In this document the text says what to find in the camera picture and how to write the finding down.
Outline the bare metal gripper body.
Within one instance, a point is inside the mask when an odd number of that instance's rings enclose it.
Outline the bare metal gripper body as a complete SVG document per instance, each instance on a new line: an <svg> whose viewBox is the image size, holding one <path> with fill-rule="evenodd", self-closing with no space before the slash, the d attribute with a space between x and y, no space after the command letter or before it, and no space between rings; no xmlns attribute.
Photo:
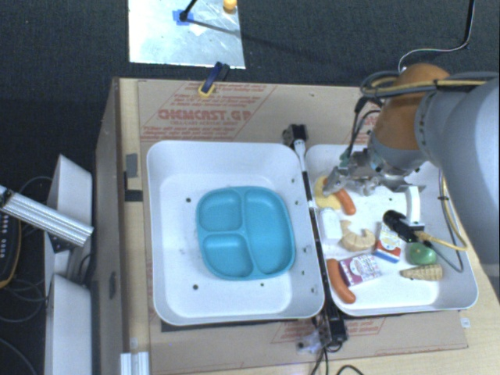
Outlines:
<svg viewBox="0 0 500 375"><path fill-rule="evenodd" d="M347 180L362 188L363 181L376 181L393 192L403 192L410 184L405 178L418 171L426 159L419 150L363 149L357 152L345 150L341 155L341 167L347 169Z"/></svg>

